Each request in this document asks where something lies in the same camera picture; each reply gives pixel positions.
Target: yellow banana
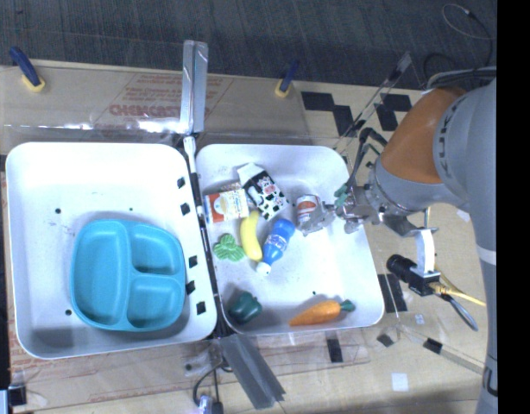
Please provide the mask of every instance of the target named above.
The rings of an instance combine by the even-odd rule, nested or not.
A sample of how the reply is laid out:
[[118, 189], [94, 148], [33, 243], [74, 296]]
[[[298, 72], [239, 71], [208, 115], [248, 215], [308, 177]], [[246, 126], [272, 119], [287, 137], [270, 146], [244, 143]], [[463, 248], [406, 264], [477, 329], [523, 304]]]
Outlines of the yellow banana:
[[249, 216], [242, 219], [240, 223], [240, 240], [246, 256], [259, 262], [263, 258], [262, 246], [257, 240], [257, 221], [261, 213], [258, 210], [252, 210]]

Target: bottle cap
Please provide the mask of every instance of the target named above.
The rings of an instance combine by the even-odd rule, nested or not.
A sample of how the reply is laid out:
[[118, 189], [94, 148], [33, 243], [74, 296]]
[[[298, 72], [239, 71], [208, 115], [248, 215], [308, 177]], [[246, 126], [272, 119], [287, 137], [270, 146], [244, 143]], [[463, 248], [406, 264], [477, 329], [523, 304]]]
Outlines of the bottle cap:
[[267, 264], [266, 262], [260, 262], [257, 264], [256, 271], [259, 274], [262, 274], [263, 276], [267, 276], [269, 273], [271, 273], [271, 266]]

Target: green pepper toy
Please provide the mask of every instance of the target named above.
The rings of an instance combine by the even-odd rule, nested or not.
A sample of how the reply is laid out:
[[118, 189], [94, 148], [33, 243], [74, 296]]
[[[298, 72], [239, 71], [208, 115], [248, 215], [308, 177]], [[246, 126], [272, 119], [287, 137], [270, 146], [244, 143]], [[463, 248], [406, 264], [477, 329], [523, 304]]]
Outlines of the green pepper toy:
[[227, 311], [236, 323], [244, 325], [262, 312], [262, 305], [249, 292], [242, 292]]

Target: small carton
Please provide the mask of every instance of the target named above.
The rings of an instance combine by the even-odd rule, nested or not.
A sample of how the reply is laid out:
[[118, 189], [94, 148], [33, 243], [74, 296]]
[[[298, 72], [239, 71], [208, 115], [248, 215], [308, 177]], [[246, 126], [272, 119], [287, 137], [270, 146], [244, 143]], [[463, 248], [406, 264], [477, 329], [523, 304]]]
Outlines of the small carton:
[[205, 195], [204, 209], [205, 220], [208, 223], [221, 223], [246, 217], [249, 215], [246, 191], [236, 189]]
[[264, 168], [249, 163], [237, 171], [243, 189], [267, 221], [287, 207], [284, 193]]

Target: blue clamp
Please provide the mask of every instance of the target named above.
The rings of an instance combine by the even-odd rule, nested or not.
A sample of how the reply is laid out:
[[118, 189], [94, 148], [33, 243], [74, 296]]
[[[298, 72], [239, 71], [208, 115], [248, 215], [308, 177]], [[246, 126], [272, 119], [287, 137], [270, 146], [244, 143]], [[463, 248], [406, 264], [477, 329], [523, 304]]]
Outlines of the blue clamp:
[[290, 92], [290, 84], [292, 83], [293, 76], [295, 75], [299, 66], [300, 62], [298, 60], [292, 60], [292, 62], [290, 63], [290, 67], [288, 68], [286, 73], [281, 76], [281, 79], [279, 79], [279, 82], [274, 88], [274, 93], [278, 97], [285, 98], [288, 95], [288, 93]]
[[14, 63], [20, 66], [23, 72], [22, 81], [30, 91], [40, 92], [45, 86], [45, 81], [37, 74], [28, 56], [17, 46], [9, 49], [9, 55]]

